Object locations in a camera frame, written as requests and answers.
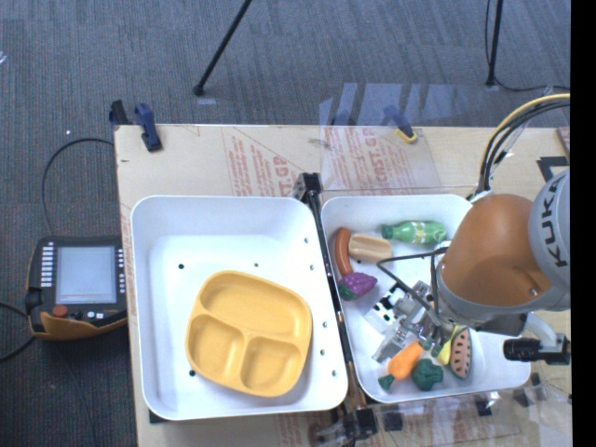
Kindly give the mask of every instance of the wooden table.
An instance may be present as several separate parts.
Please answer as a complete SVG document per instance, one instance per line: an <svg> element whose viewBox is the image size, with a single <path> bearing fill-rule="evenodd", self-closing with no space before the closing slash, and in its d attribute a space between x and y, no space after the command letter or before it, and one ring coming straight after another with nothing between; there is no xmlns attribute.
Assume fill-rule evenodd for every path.
<svg viewBox="0 0 596 447"><path fill-rule="evenodd" d="M330 417L328 413L296 413L183 423L150 422L142 396L130 239L130 214L135 204L151 195L287 196L303 172L320 173L326 190L362 191L373 186L379 193L386 193L388 187L405 192L426 187L430 191L468 195L478 179L482 153L493 130L429 127L417 132L417 143L408 146L386 127L158 125L163 149L150 153L142 141L142 127L115 129L139 445L306 447L311 445L316 426L327 426ZM513 156L496 171L493 189L534 199L545 182L538 161L544 167L549 162L560 163L562 156L565 152L556 129L526 129L513 147ZM551 171L562 169L566 167L554 166ZM555 331L571 335L570 311L539 315ZM533 363L533 371L540 375L549 392L563 397L571 393L571 366L555 367L539 362ZM524 445L540 445L546 436L551 440L560 436L563 444L571 441L570 403L549 402L537 412L532 405L524 407L506 397L500 398L503 408L493 419L488 416L474 421L440 420L433 411L435 406L428 404L419 413L413 413L411 419L415 421L404 425L403 430L381 430L359 445L414 446L440 441L491 446L519 443L512 436L523 437ZM508 416L507 422L503 422L503 415Z"/></svg>

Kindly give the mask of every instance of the stand leg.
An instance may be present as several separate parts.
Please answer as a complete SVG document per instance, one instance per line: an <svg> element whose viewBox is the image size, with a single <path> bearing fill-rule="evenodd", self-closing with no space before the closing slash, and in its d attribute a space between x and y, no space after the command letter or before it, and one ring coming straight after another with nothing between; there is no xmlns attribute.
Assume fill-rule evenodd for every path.
<svg viewBox="0 0 596 447"><path fill-rule="evenodd" d="M227 33L223 37L222 43L220 43L219 47L217 48L217 51L215 52L215 55L213 55L213 58L211 59L211 62L209 63L207 70L201 77L200 81L198 82L198 85L196 85L193 88L193 92L197 96L201 96L205 92L205 90L203 89L203 87L205 86L205 83L207 83L207 80L208 80L211 72L213 71L213 68L215 68L215 65L217 64L217 61L222 56L222 53L224 53L225 47L227 46L228 42L230 41L230 38L232 38L232 35L236 31L236 28L240 24L242 17L244 17L244 14L249 9L251 2L252 2L252 0L244 1L244 3L242 4L242 7L240 8L239 12L237 13L236 17L234 18L234 21L232 21L230 28L228 29Z"/></svg>
<svg viewBox="0 0 596 447"><path fill-rule="evenodd" d="M499 44L499 31L501 28L501 14L503 13L503 0L496 2L496 15L494 17L493 48L491 50L491 59L489 60L489 73L486 80L487 86L494 86L494 66L496 64L496 49Z"/></svg>

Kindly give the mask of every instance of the toy carrot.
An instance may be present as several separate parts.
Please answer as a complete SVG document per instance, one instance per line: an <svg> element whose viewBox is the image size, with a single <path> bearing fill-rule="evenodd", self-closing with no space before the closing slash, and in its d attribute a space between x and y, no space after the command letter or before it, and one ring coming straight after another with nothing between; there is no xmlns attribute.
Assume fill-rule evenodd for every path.
<svg viewBox="0 0 596 447"><path fill-rule="evenodd" d="M405 379L412 372L424 348L418 340L413 341L396 354L387 365L388 375L379 377L379 385L389 391L394 380Z"/></svg>

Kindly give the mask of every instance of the black cable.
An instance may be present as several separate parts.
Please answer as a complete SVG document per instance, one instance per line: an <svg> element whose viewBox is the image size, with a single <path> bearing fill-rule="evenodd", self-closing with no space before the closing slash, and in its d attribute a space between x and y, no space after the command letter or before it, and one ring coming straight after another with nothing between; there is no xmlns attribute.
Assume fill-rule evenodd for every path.
<svg viewBox="0 0 596 447"><path fill-rule="evenodd" d="M435 313L439 316L439 286L437 285L437 265L435 260L437 255L445 253L448 247L441 247L436 249L430 255L430 290L432 292L432 299L435 302Z"/></svg>
<svg viewBox="0 0 596 447"><path fill-rule="evenodd" d="M12 305L11 303L7 303L7 302L2 302L0 301L0 305L11 309L12 311L19 313L20 315L23 315L24 317L27 318L27 313L25 313L23 310L21 310L20 308L18 308L17 306ZM0 357L0 362L4 362L7 361L9 359L14 358L15 356L17 356L25 347L27 347L28 345L30 345L33 341L35 341L35 336L31 335L27 340L25 340L24 343L22 343L20 346L16 347L15 349L13 349L12 351L10 351L9 353L3 355Z"/></svg>
<svg viewBox="0 0 596 447"><path fill-rule="evenodd" d="M376 265L381 269L385 274L390 276L396 281L396 285L402 290L410 294L424 309L430 311L432 306L430 306L425 300L421 298L421 296L416 293L411 287L409 287L406 283L404 283L397 275L395 275L390 270L386 269L382 264L387 264L389 262L398 262L400 260L411 260L412 258L425 258L428 256L432 256L435 251L428 251L425 253L416 253L415 255L401 255L397 257L390 257L385 258L383 260L379 260Z"/></svg>
<svg viewBox="0 0 596 447"><path fill-rule="evenodd" d="M95 440L95 428L93 427L91 411L89 410L89 407L87 406L87 403L85 402L85 393L83 392L83 389L81 389L81 385L79 385L78 381L76 380L76 376L75 376L75 373L73 372L73 368L71 367L70 363L68 362L68 360L66 359L64 354L58 348L58 345L55 343L51 343L51 344L54 346L55 351L60 355L60 358L62 359L64 366L66 366L66 371L68 371L68 373L70 374L70 376L73 380L74 386L76 387L79 398L81 400L81 404L83 404L83 408L85 409L88 427L89 427L89 430L91 431L91 445L96 446L97 441Z"/></svg>
<svg viewBox="0 0 596 447"><path fill-rule="evenodd" d="M505 143L507 138L521 125L526 123L527 121L535 118L538 115L541 115L547 111L552 111L553 109L559 109L563 107L567 107L570 105L570 102L552 102L549 104L540 104L536 106L534 109L517 116L509 126L506 126L499 134L502 134L501 138L494 144L488 158L483 163L483 173L481 174L482 177L482 185L481 185L481 192L491 190L490 180L491 180L491 167L494 164L494 160L502 156L499 154L500 147Z"/></svg>
<svg viewBox="0 0 596 447"><path fill-rule="evenodd" d="M522 114L516 116L509 123L509 125L504 126L498 132L495 132L491 136L491 139L487 142L486 148L484 149L484 155L482 157L482 162L481 162L480 177L479 177L479 180L478 180L477 189L474 192L474 194L478 194L480 192L489 190L487 188L487 182L489 181L490 176L491 176L491 174L490 174L490 165L492 166L492 163L493 163L491 161L491 164L489 165L489 160L491 160L491 153L493 153L494 155L496 154L496 151L493 148L494 142L496 141L496 139L501 134L503 134L504 131L507 131L508 128L511 128L512 126L515 126L515 128L518 128L519 126L521 126L526 121L529 121L533 117L536 117L537 115L540 115L540 114L542 114L542 113L544 113L546 111L550 111L552 109L557 109L558 107L564 107L564 106L568 106L568 105L569 105L569 102L563 102L563 103L561 103L561 102L548 102L548 103L542 103L542 104L539 103L536 106L534 106L533 108L530 108L530 109L526 110L525 113L522 113ZM505 138L501 137L500 143L499 143L499 147L500 147L500 145L502 145L502 143L504 142L504 140L507 137L505 137Z"/></svg>
<svg viewBox="0 0 596 447"><path fill-rule="evenodd" d="M52 233L52 227L51 224L49 223L49 218L47 216L47 207L46 207L46 177L47 177L47 172L49 171L49 168L52 165L52 162L54 161L54 159L66 148L78 144L80 142L101 142L101 143L105 143L111 146L114 146L113 142L107 141L105 139L102 138L96 138L96 137L83 137L83 138L79 138L79 139L75 139L73 141L69 141L66 144L64 144L63 146L61 146L53 155L52 157L49 159L49 161L46 163L46 166L44 167L44 173L42 175L42 179L41 179L41 204L42 204L42 210L44 213L44 221L46 223L46 227L47 230L49 231L49 233ZM68 371L68 373L70 374L74 386L78 392L79 395L79 399L81 401L81 404L83 405L84 409L85 409L85 413L86 413L86 417L87 417L87 421L88 421L88 426L89 426L89 430L90 430L90 434L91 434L91 440L92 440L92 445L95 446L97 445L97 441L95 439L95 428L93 426L93 420L91 418L91 412L89 410L88 404L85 401L85 394L83 393L83 390L81 388L81 386L79 385L79 383L76 380L76 376L75 373L73 372L73 369L71 368L68 360L66 359L66 357L62 354L62 352L60 351L60 349L58 348L57 345L54 345L56 351L59 353L64 365L66 366L66 369Z"/></svg>
<svg viewBox="0 0 596 447"><path fill-rule="evenodd" d="M78 144L80 142L102 142L105 144L109 144L111 146L114 146L114 143L111 141L107 141L105 139L102 138L96 138L96 137L83 137L83 138L79 138L79 139L75 139L73 141L69 141L66 144L64 144L62 147L60 147L53 155L52 157L49 159L49 161L46 163L46 166L44 168L44 173L42 175L41 178L41 205L42 205L42 209L44 212L44 222L46 223L46 227L47 230L49 231L49 233L53 233L52 232L52 227L49 223L49 218L47 216L47 207L46 207L46 177L47 177L47 172L49 171L50 166L52 165L52 162L54 161L54 159L58 156L58 154L60 154L64 149Z"/></svg>
<svg viewBox="0 0 596 447"><path fill-rule="evenodd" d="M486 18L484 19L484 52L485 52L485 56L486 56L486 62L489 64L491 64L491 57L489 55L489 51L488 51L488 20L489 20L489 13L490 13L490 6L491 6L491 0L487 0L486 1ZM553 89L558 89L561 91L565 91L565 92L569 92L571 91L571 87L567 87L567 86L560 86L560 85L542 85L542 86L533 86L533 87L529 87L529 88L510 88L506 85L504 85L503 83L501 83L496 76L494 76L494 81L501 87L504 89L507 89L509 91L517 91L517 92L524 92L524 91L534 91L537 89L544 89L544 88L548 88L551 87Z"/></svg>

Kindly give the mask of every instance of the toy bottle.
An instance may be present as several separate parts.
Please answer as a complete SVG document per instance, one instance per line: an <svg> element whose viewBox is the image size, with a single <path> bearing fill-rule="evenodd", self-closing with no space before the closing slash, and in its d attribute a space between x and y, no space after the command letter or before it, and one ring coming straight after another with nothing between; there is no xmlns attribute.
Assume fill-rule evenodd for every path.
<svg viewBox="0 0 596 447"><path fill-rule="evenodd" d="M440 222L408 221L397 225L381 225L381 234L385 239L396 239L407 243L439 243L447 232Z"/></svg>

